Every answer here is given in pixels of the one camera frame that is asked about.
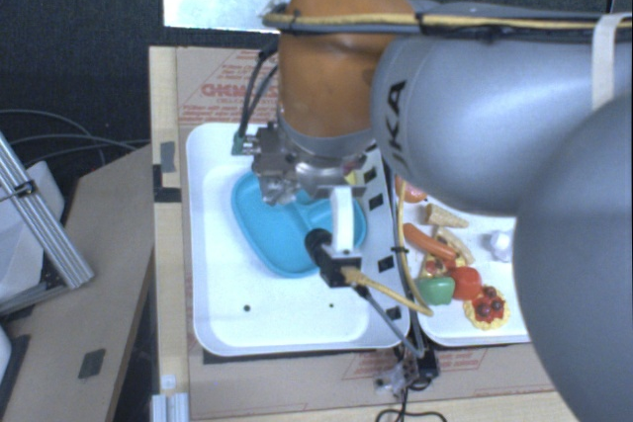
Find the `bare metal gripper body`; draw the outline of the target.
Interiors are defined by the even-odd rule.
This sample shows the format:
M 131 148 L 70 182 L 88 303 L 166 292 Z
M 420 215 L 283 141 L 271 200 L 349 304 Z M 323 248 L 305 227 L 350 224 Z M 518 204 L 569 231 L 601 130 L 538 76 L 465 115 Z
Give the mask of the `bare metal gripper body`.
M 284 122 L 270 124 L 254 137 L 252 172 L 259 188 L 261 178 L 291 179 L 309 197 L 325 198 L 354 170 L 354 151 L 347 140 L 346 136 L 307 136 Z

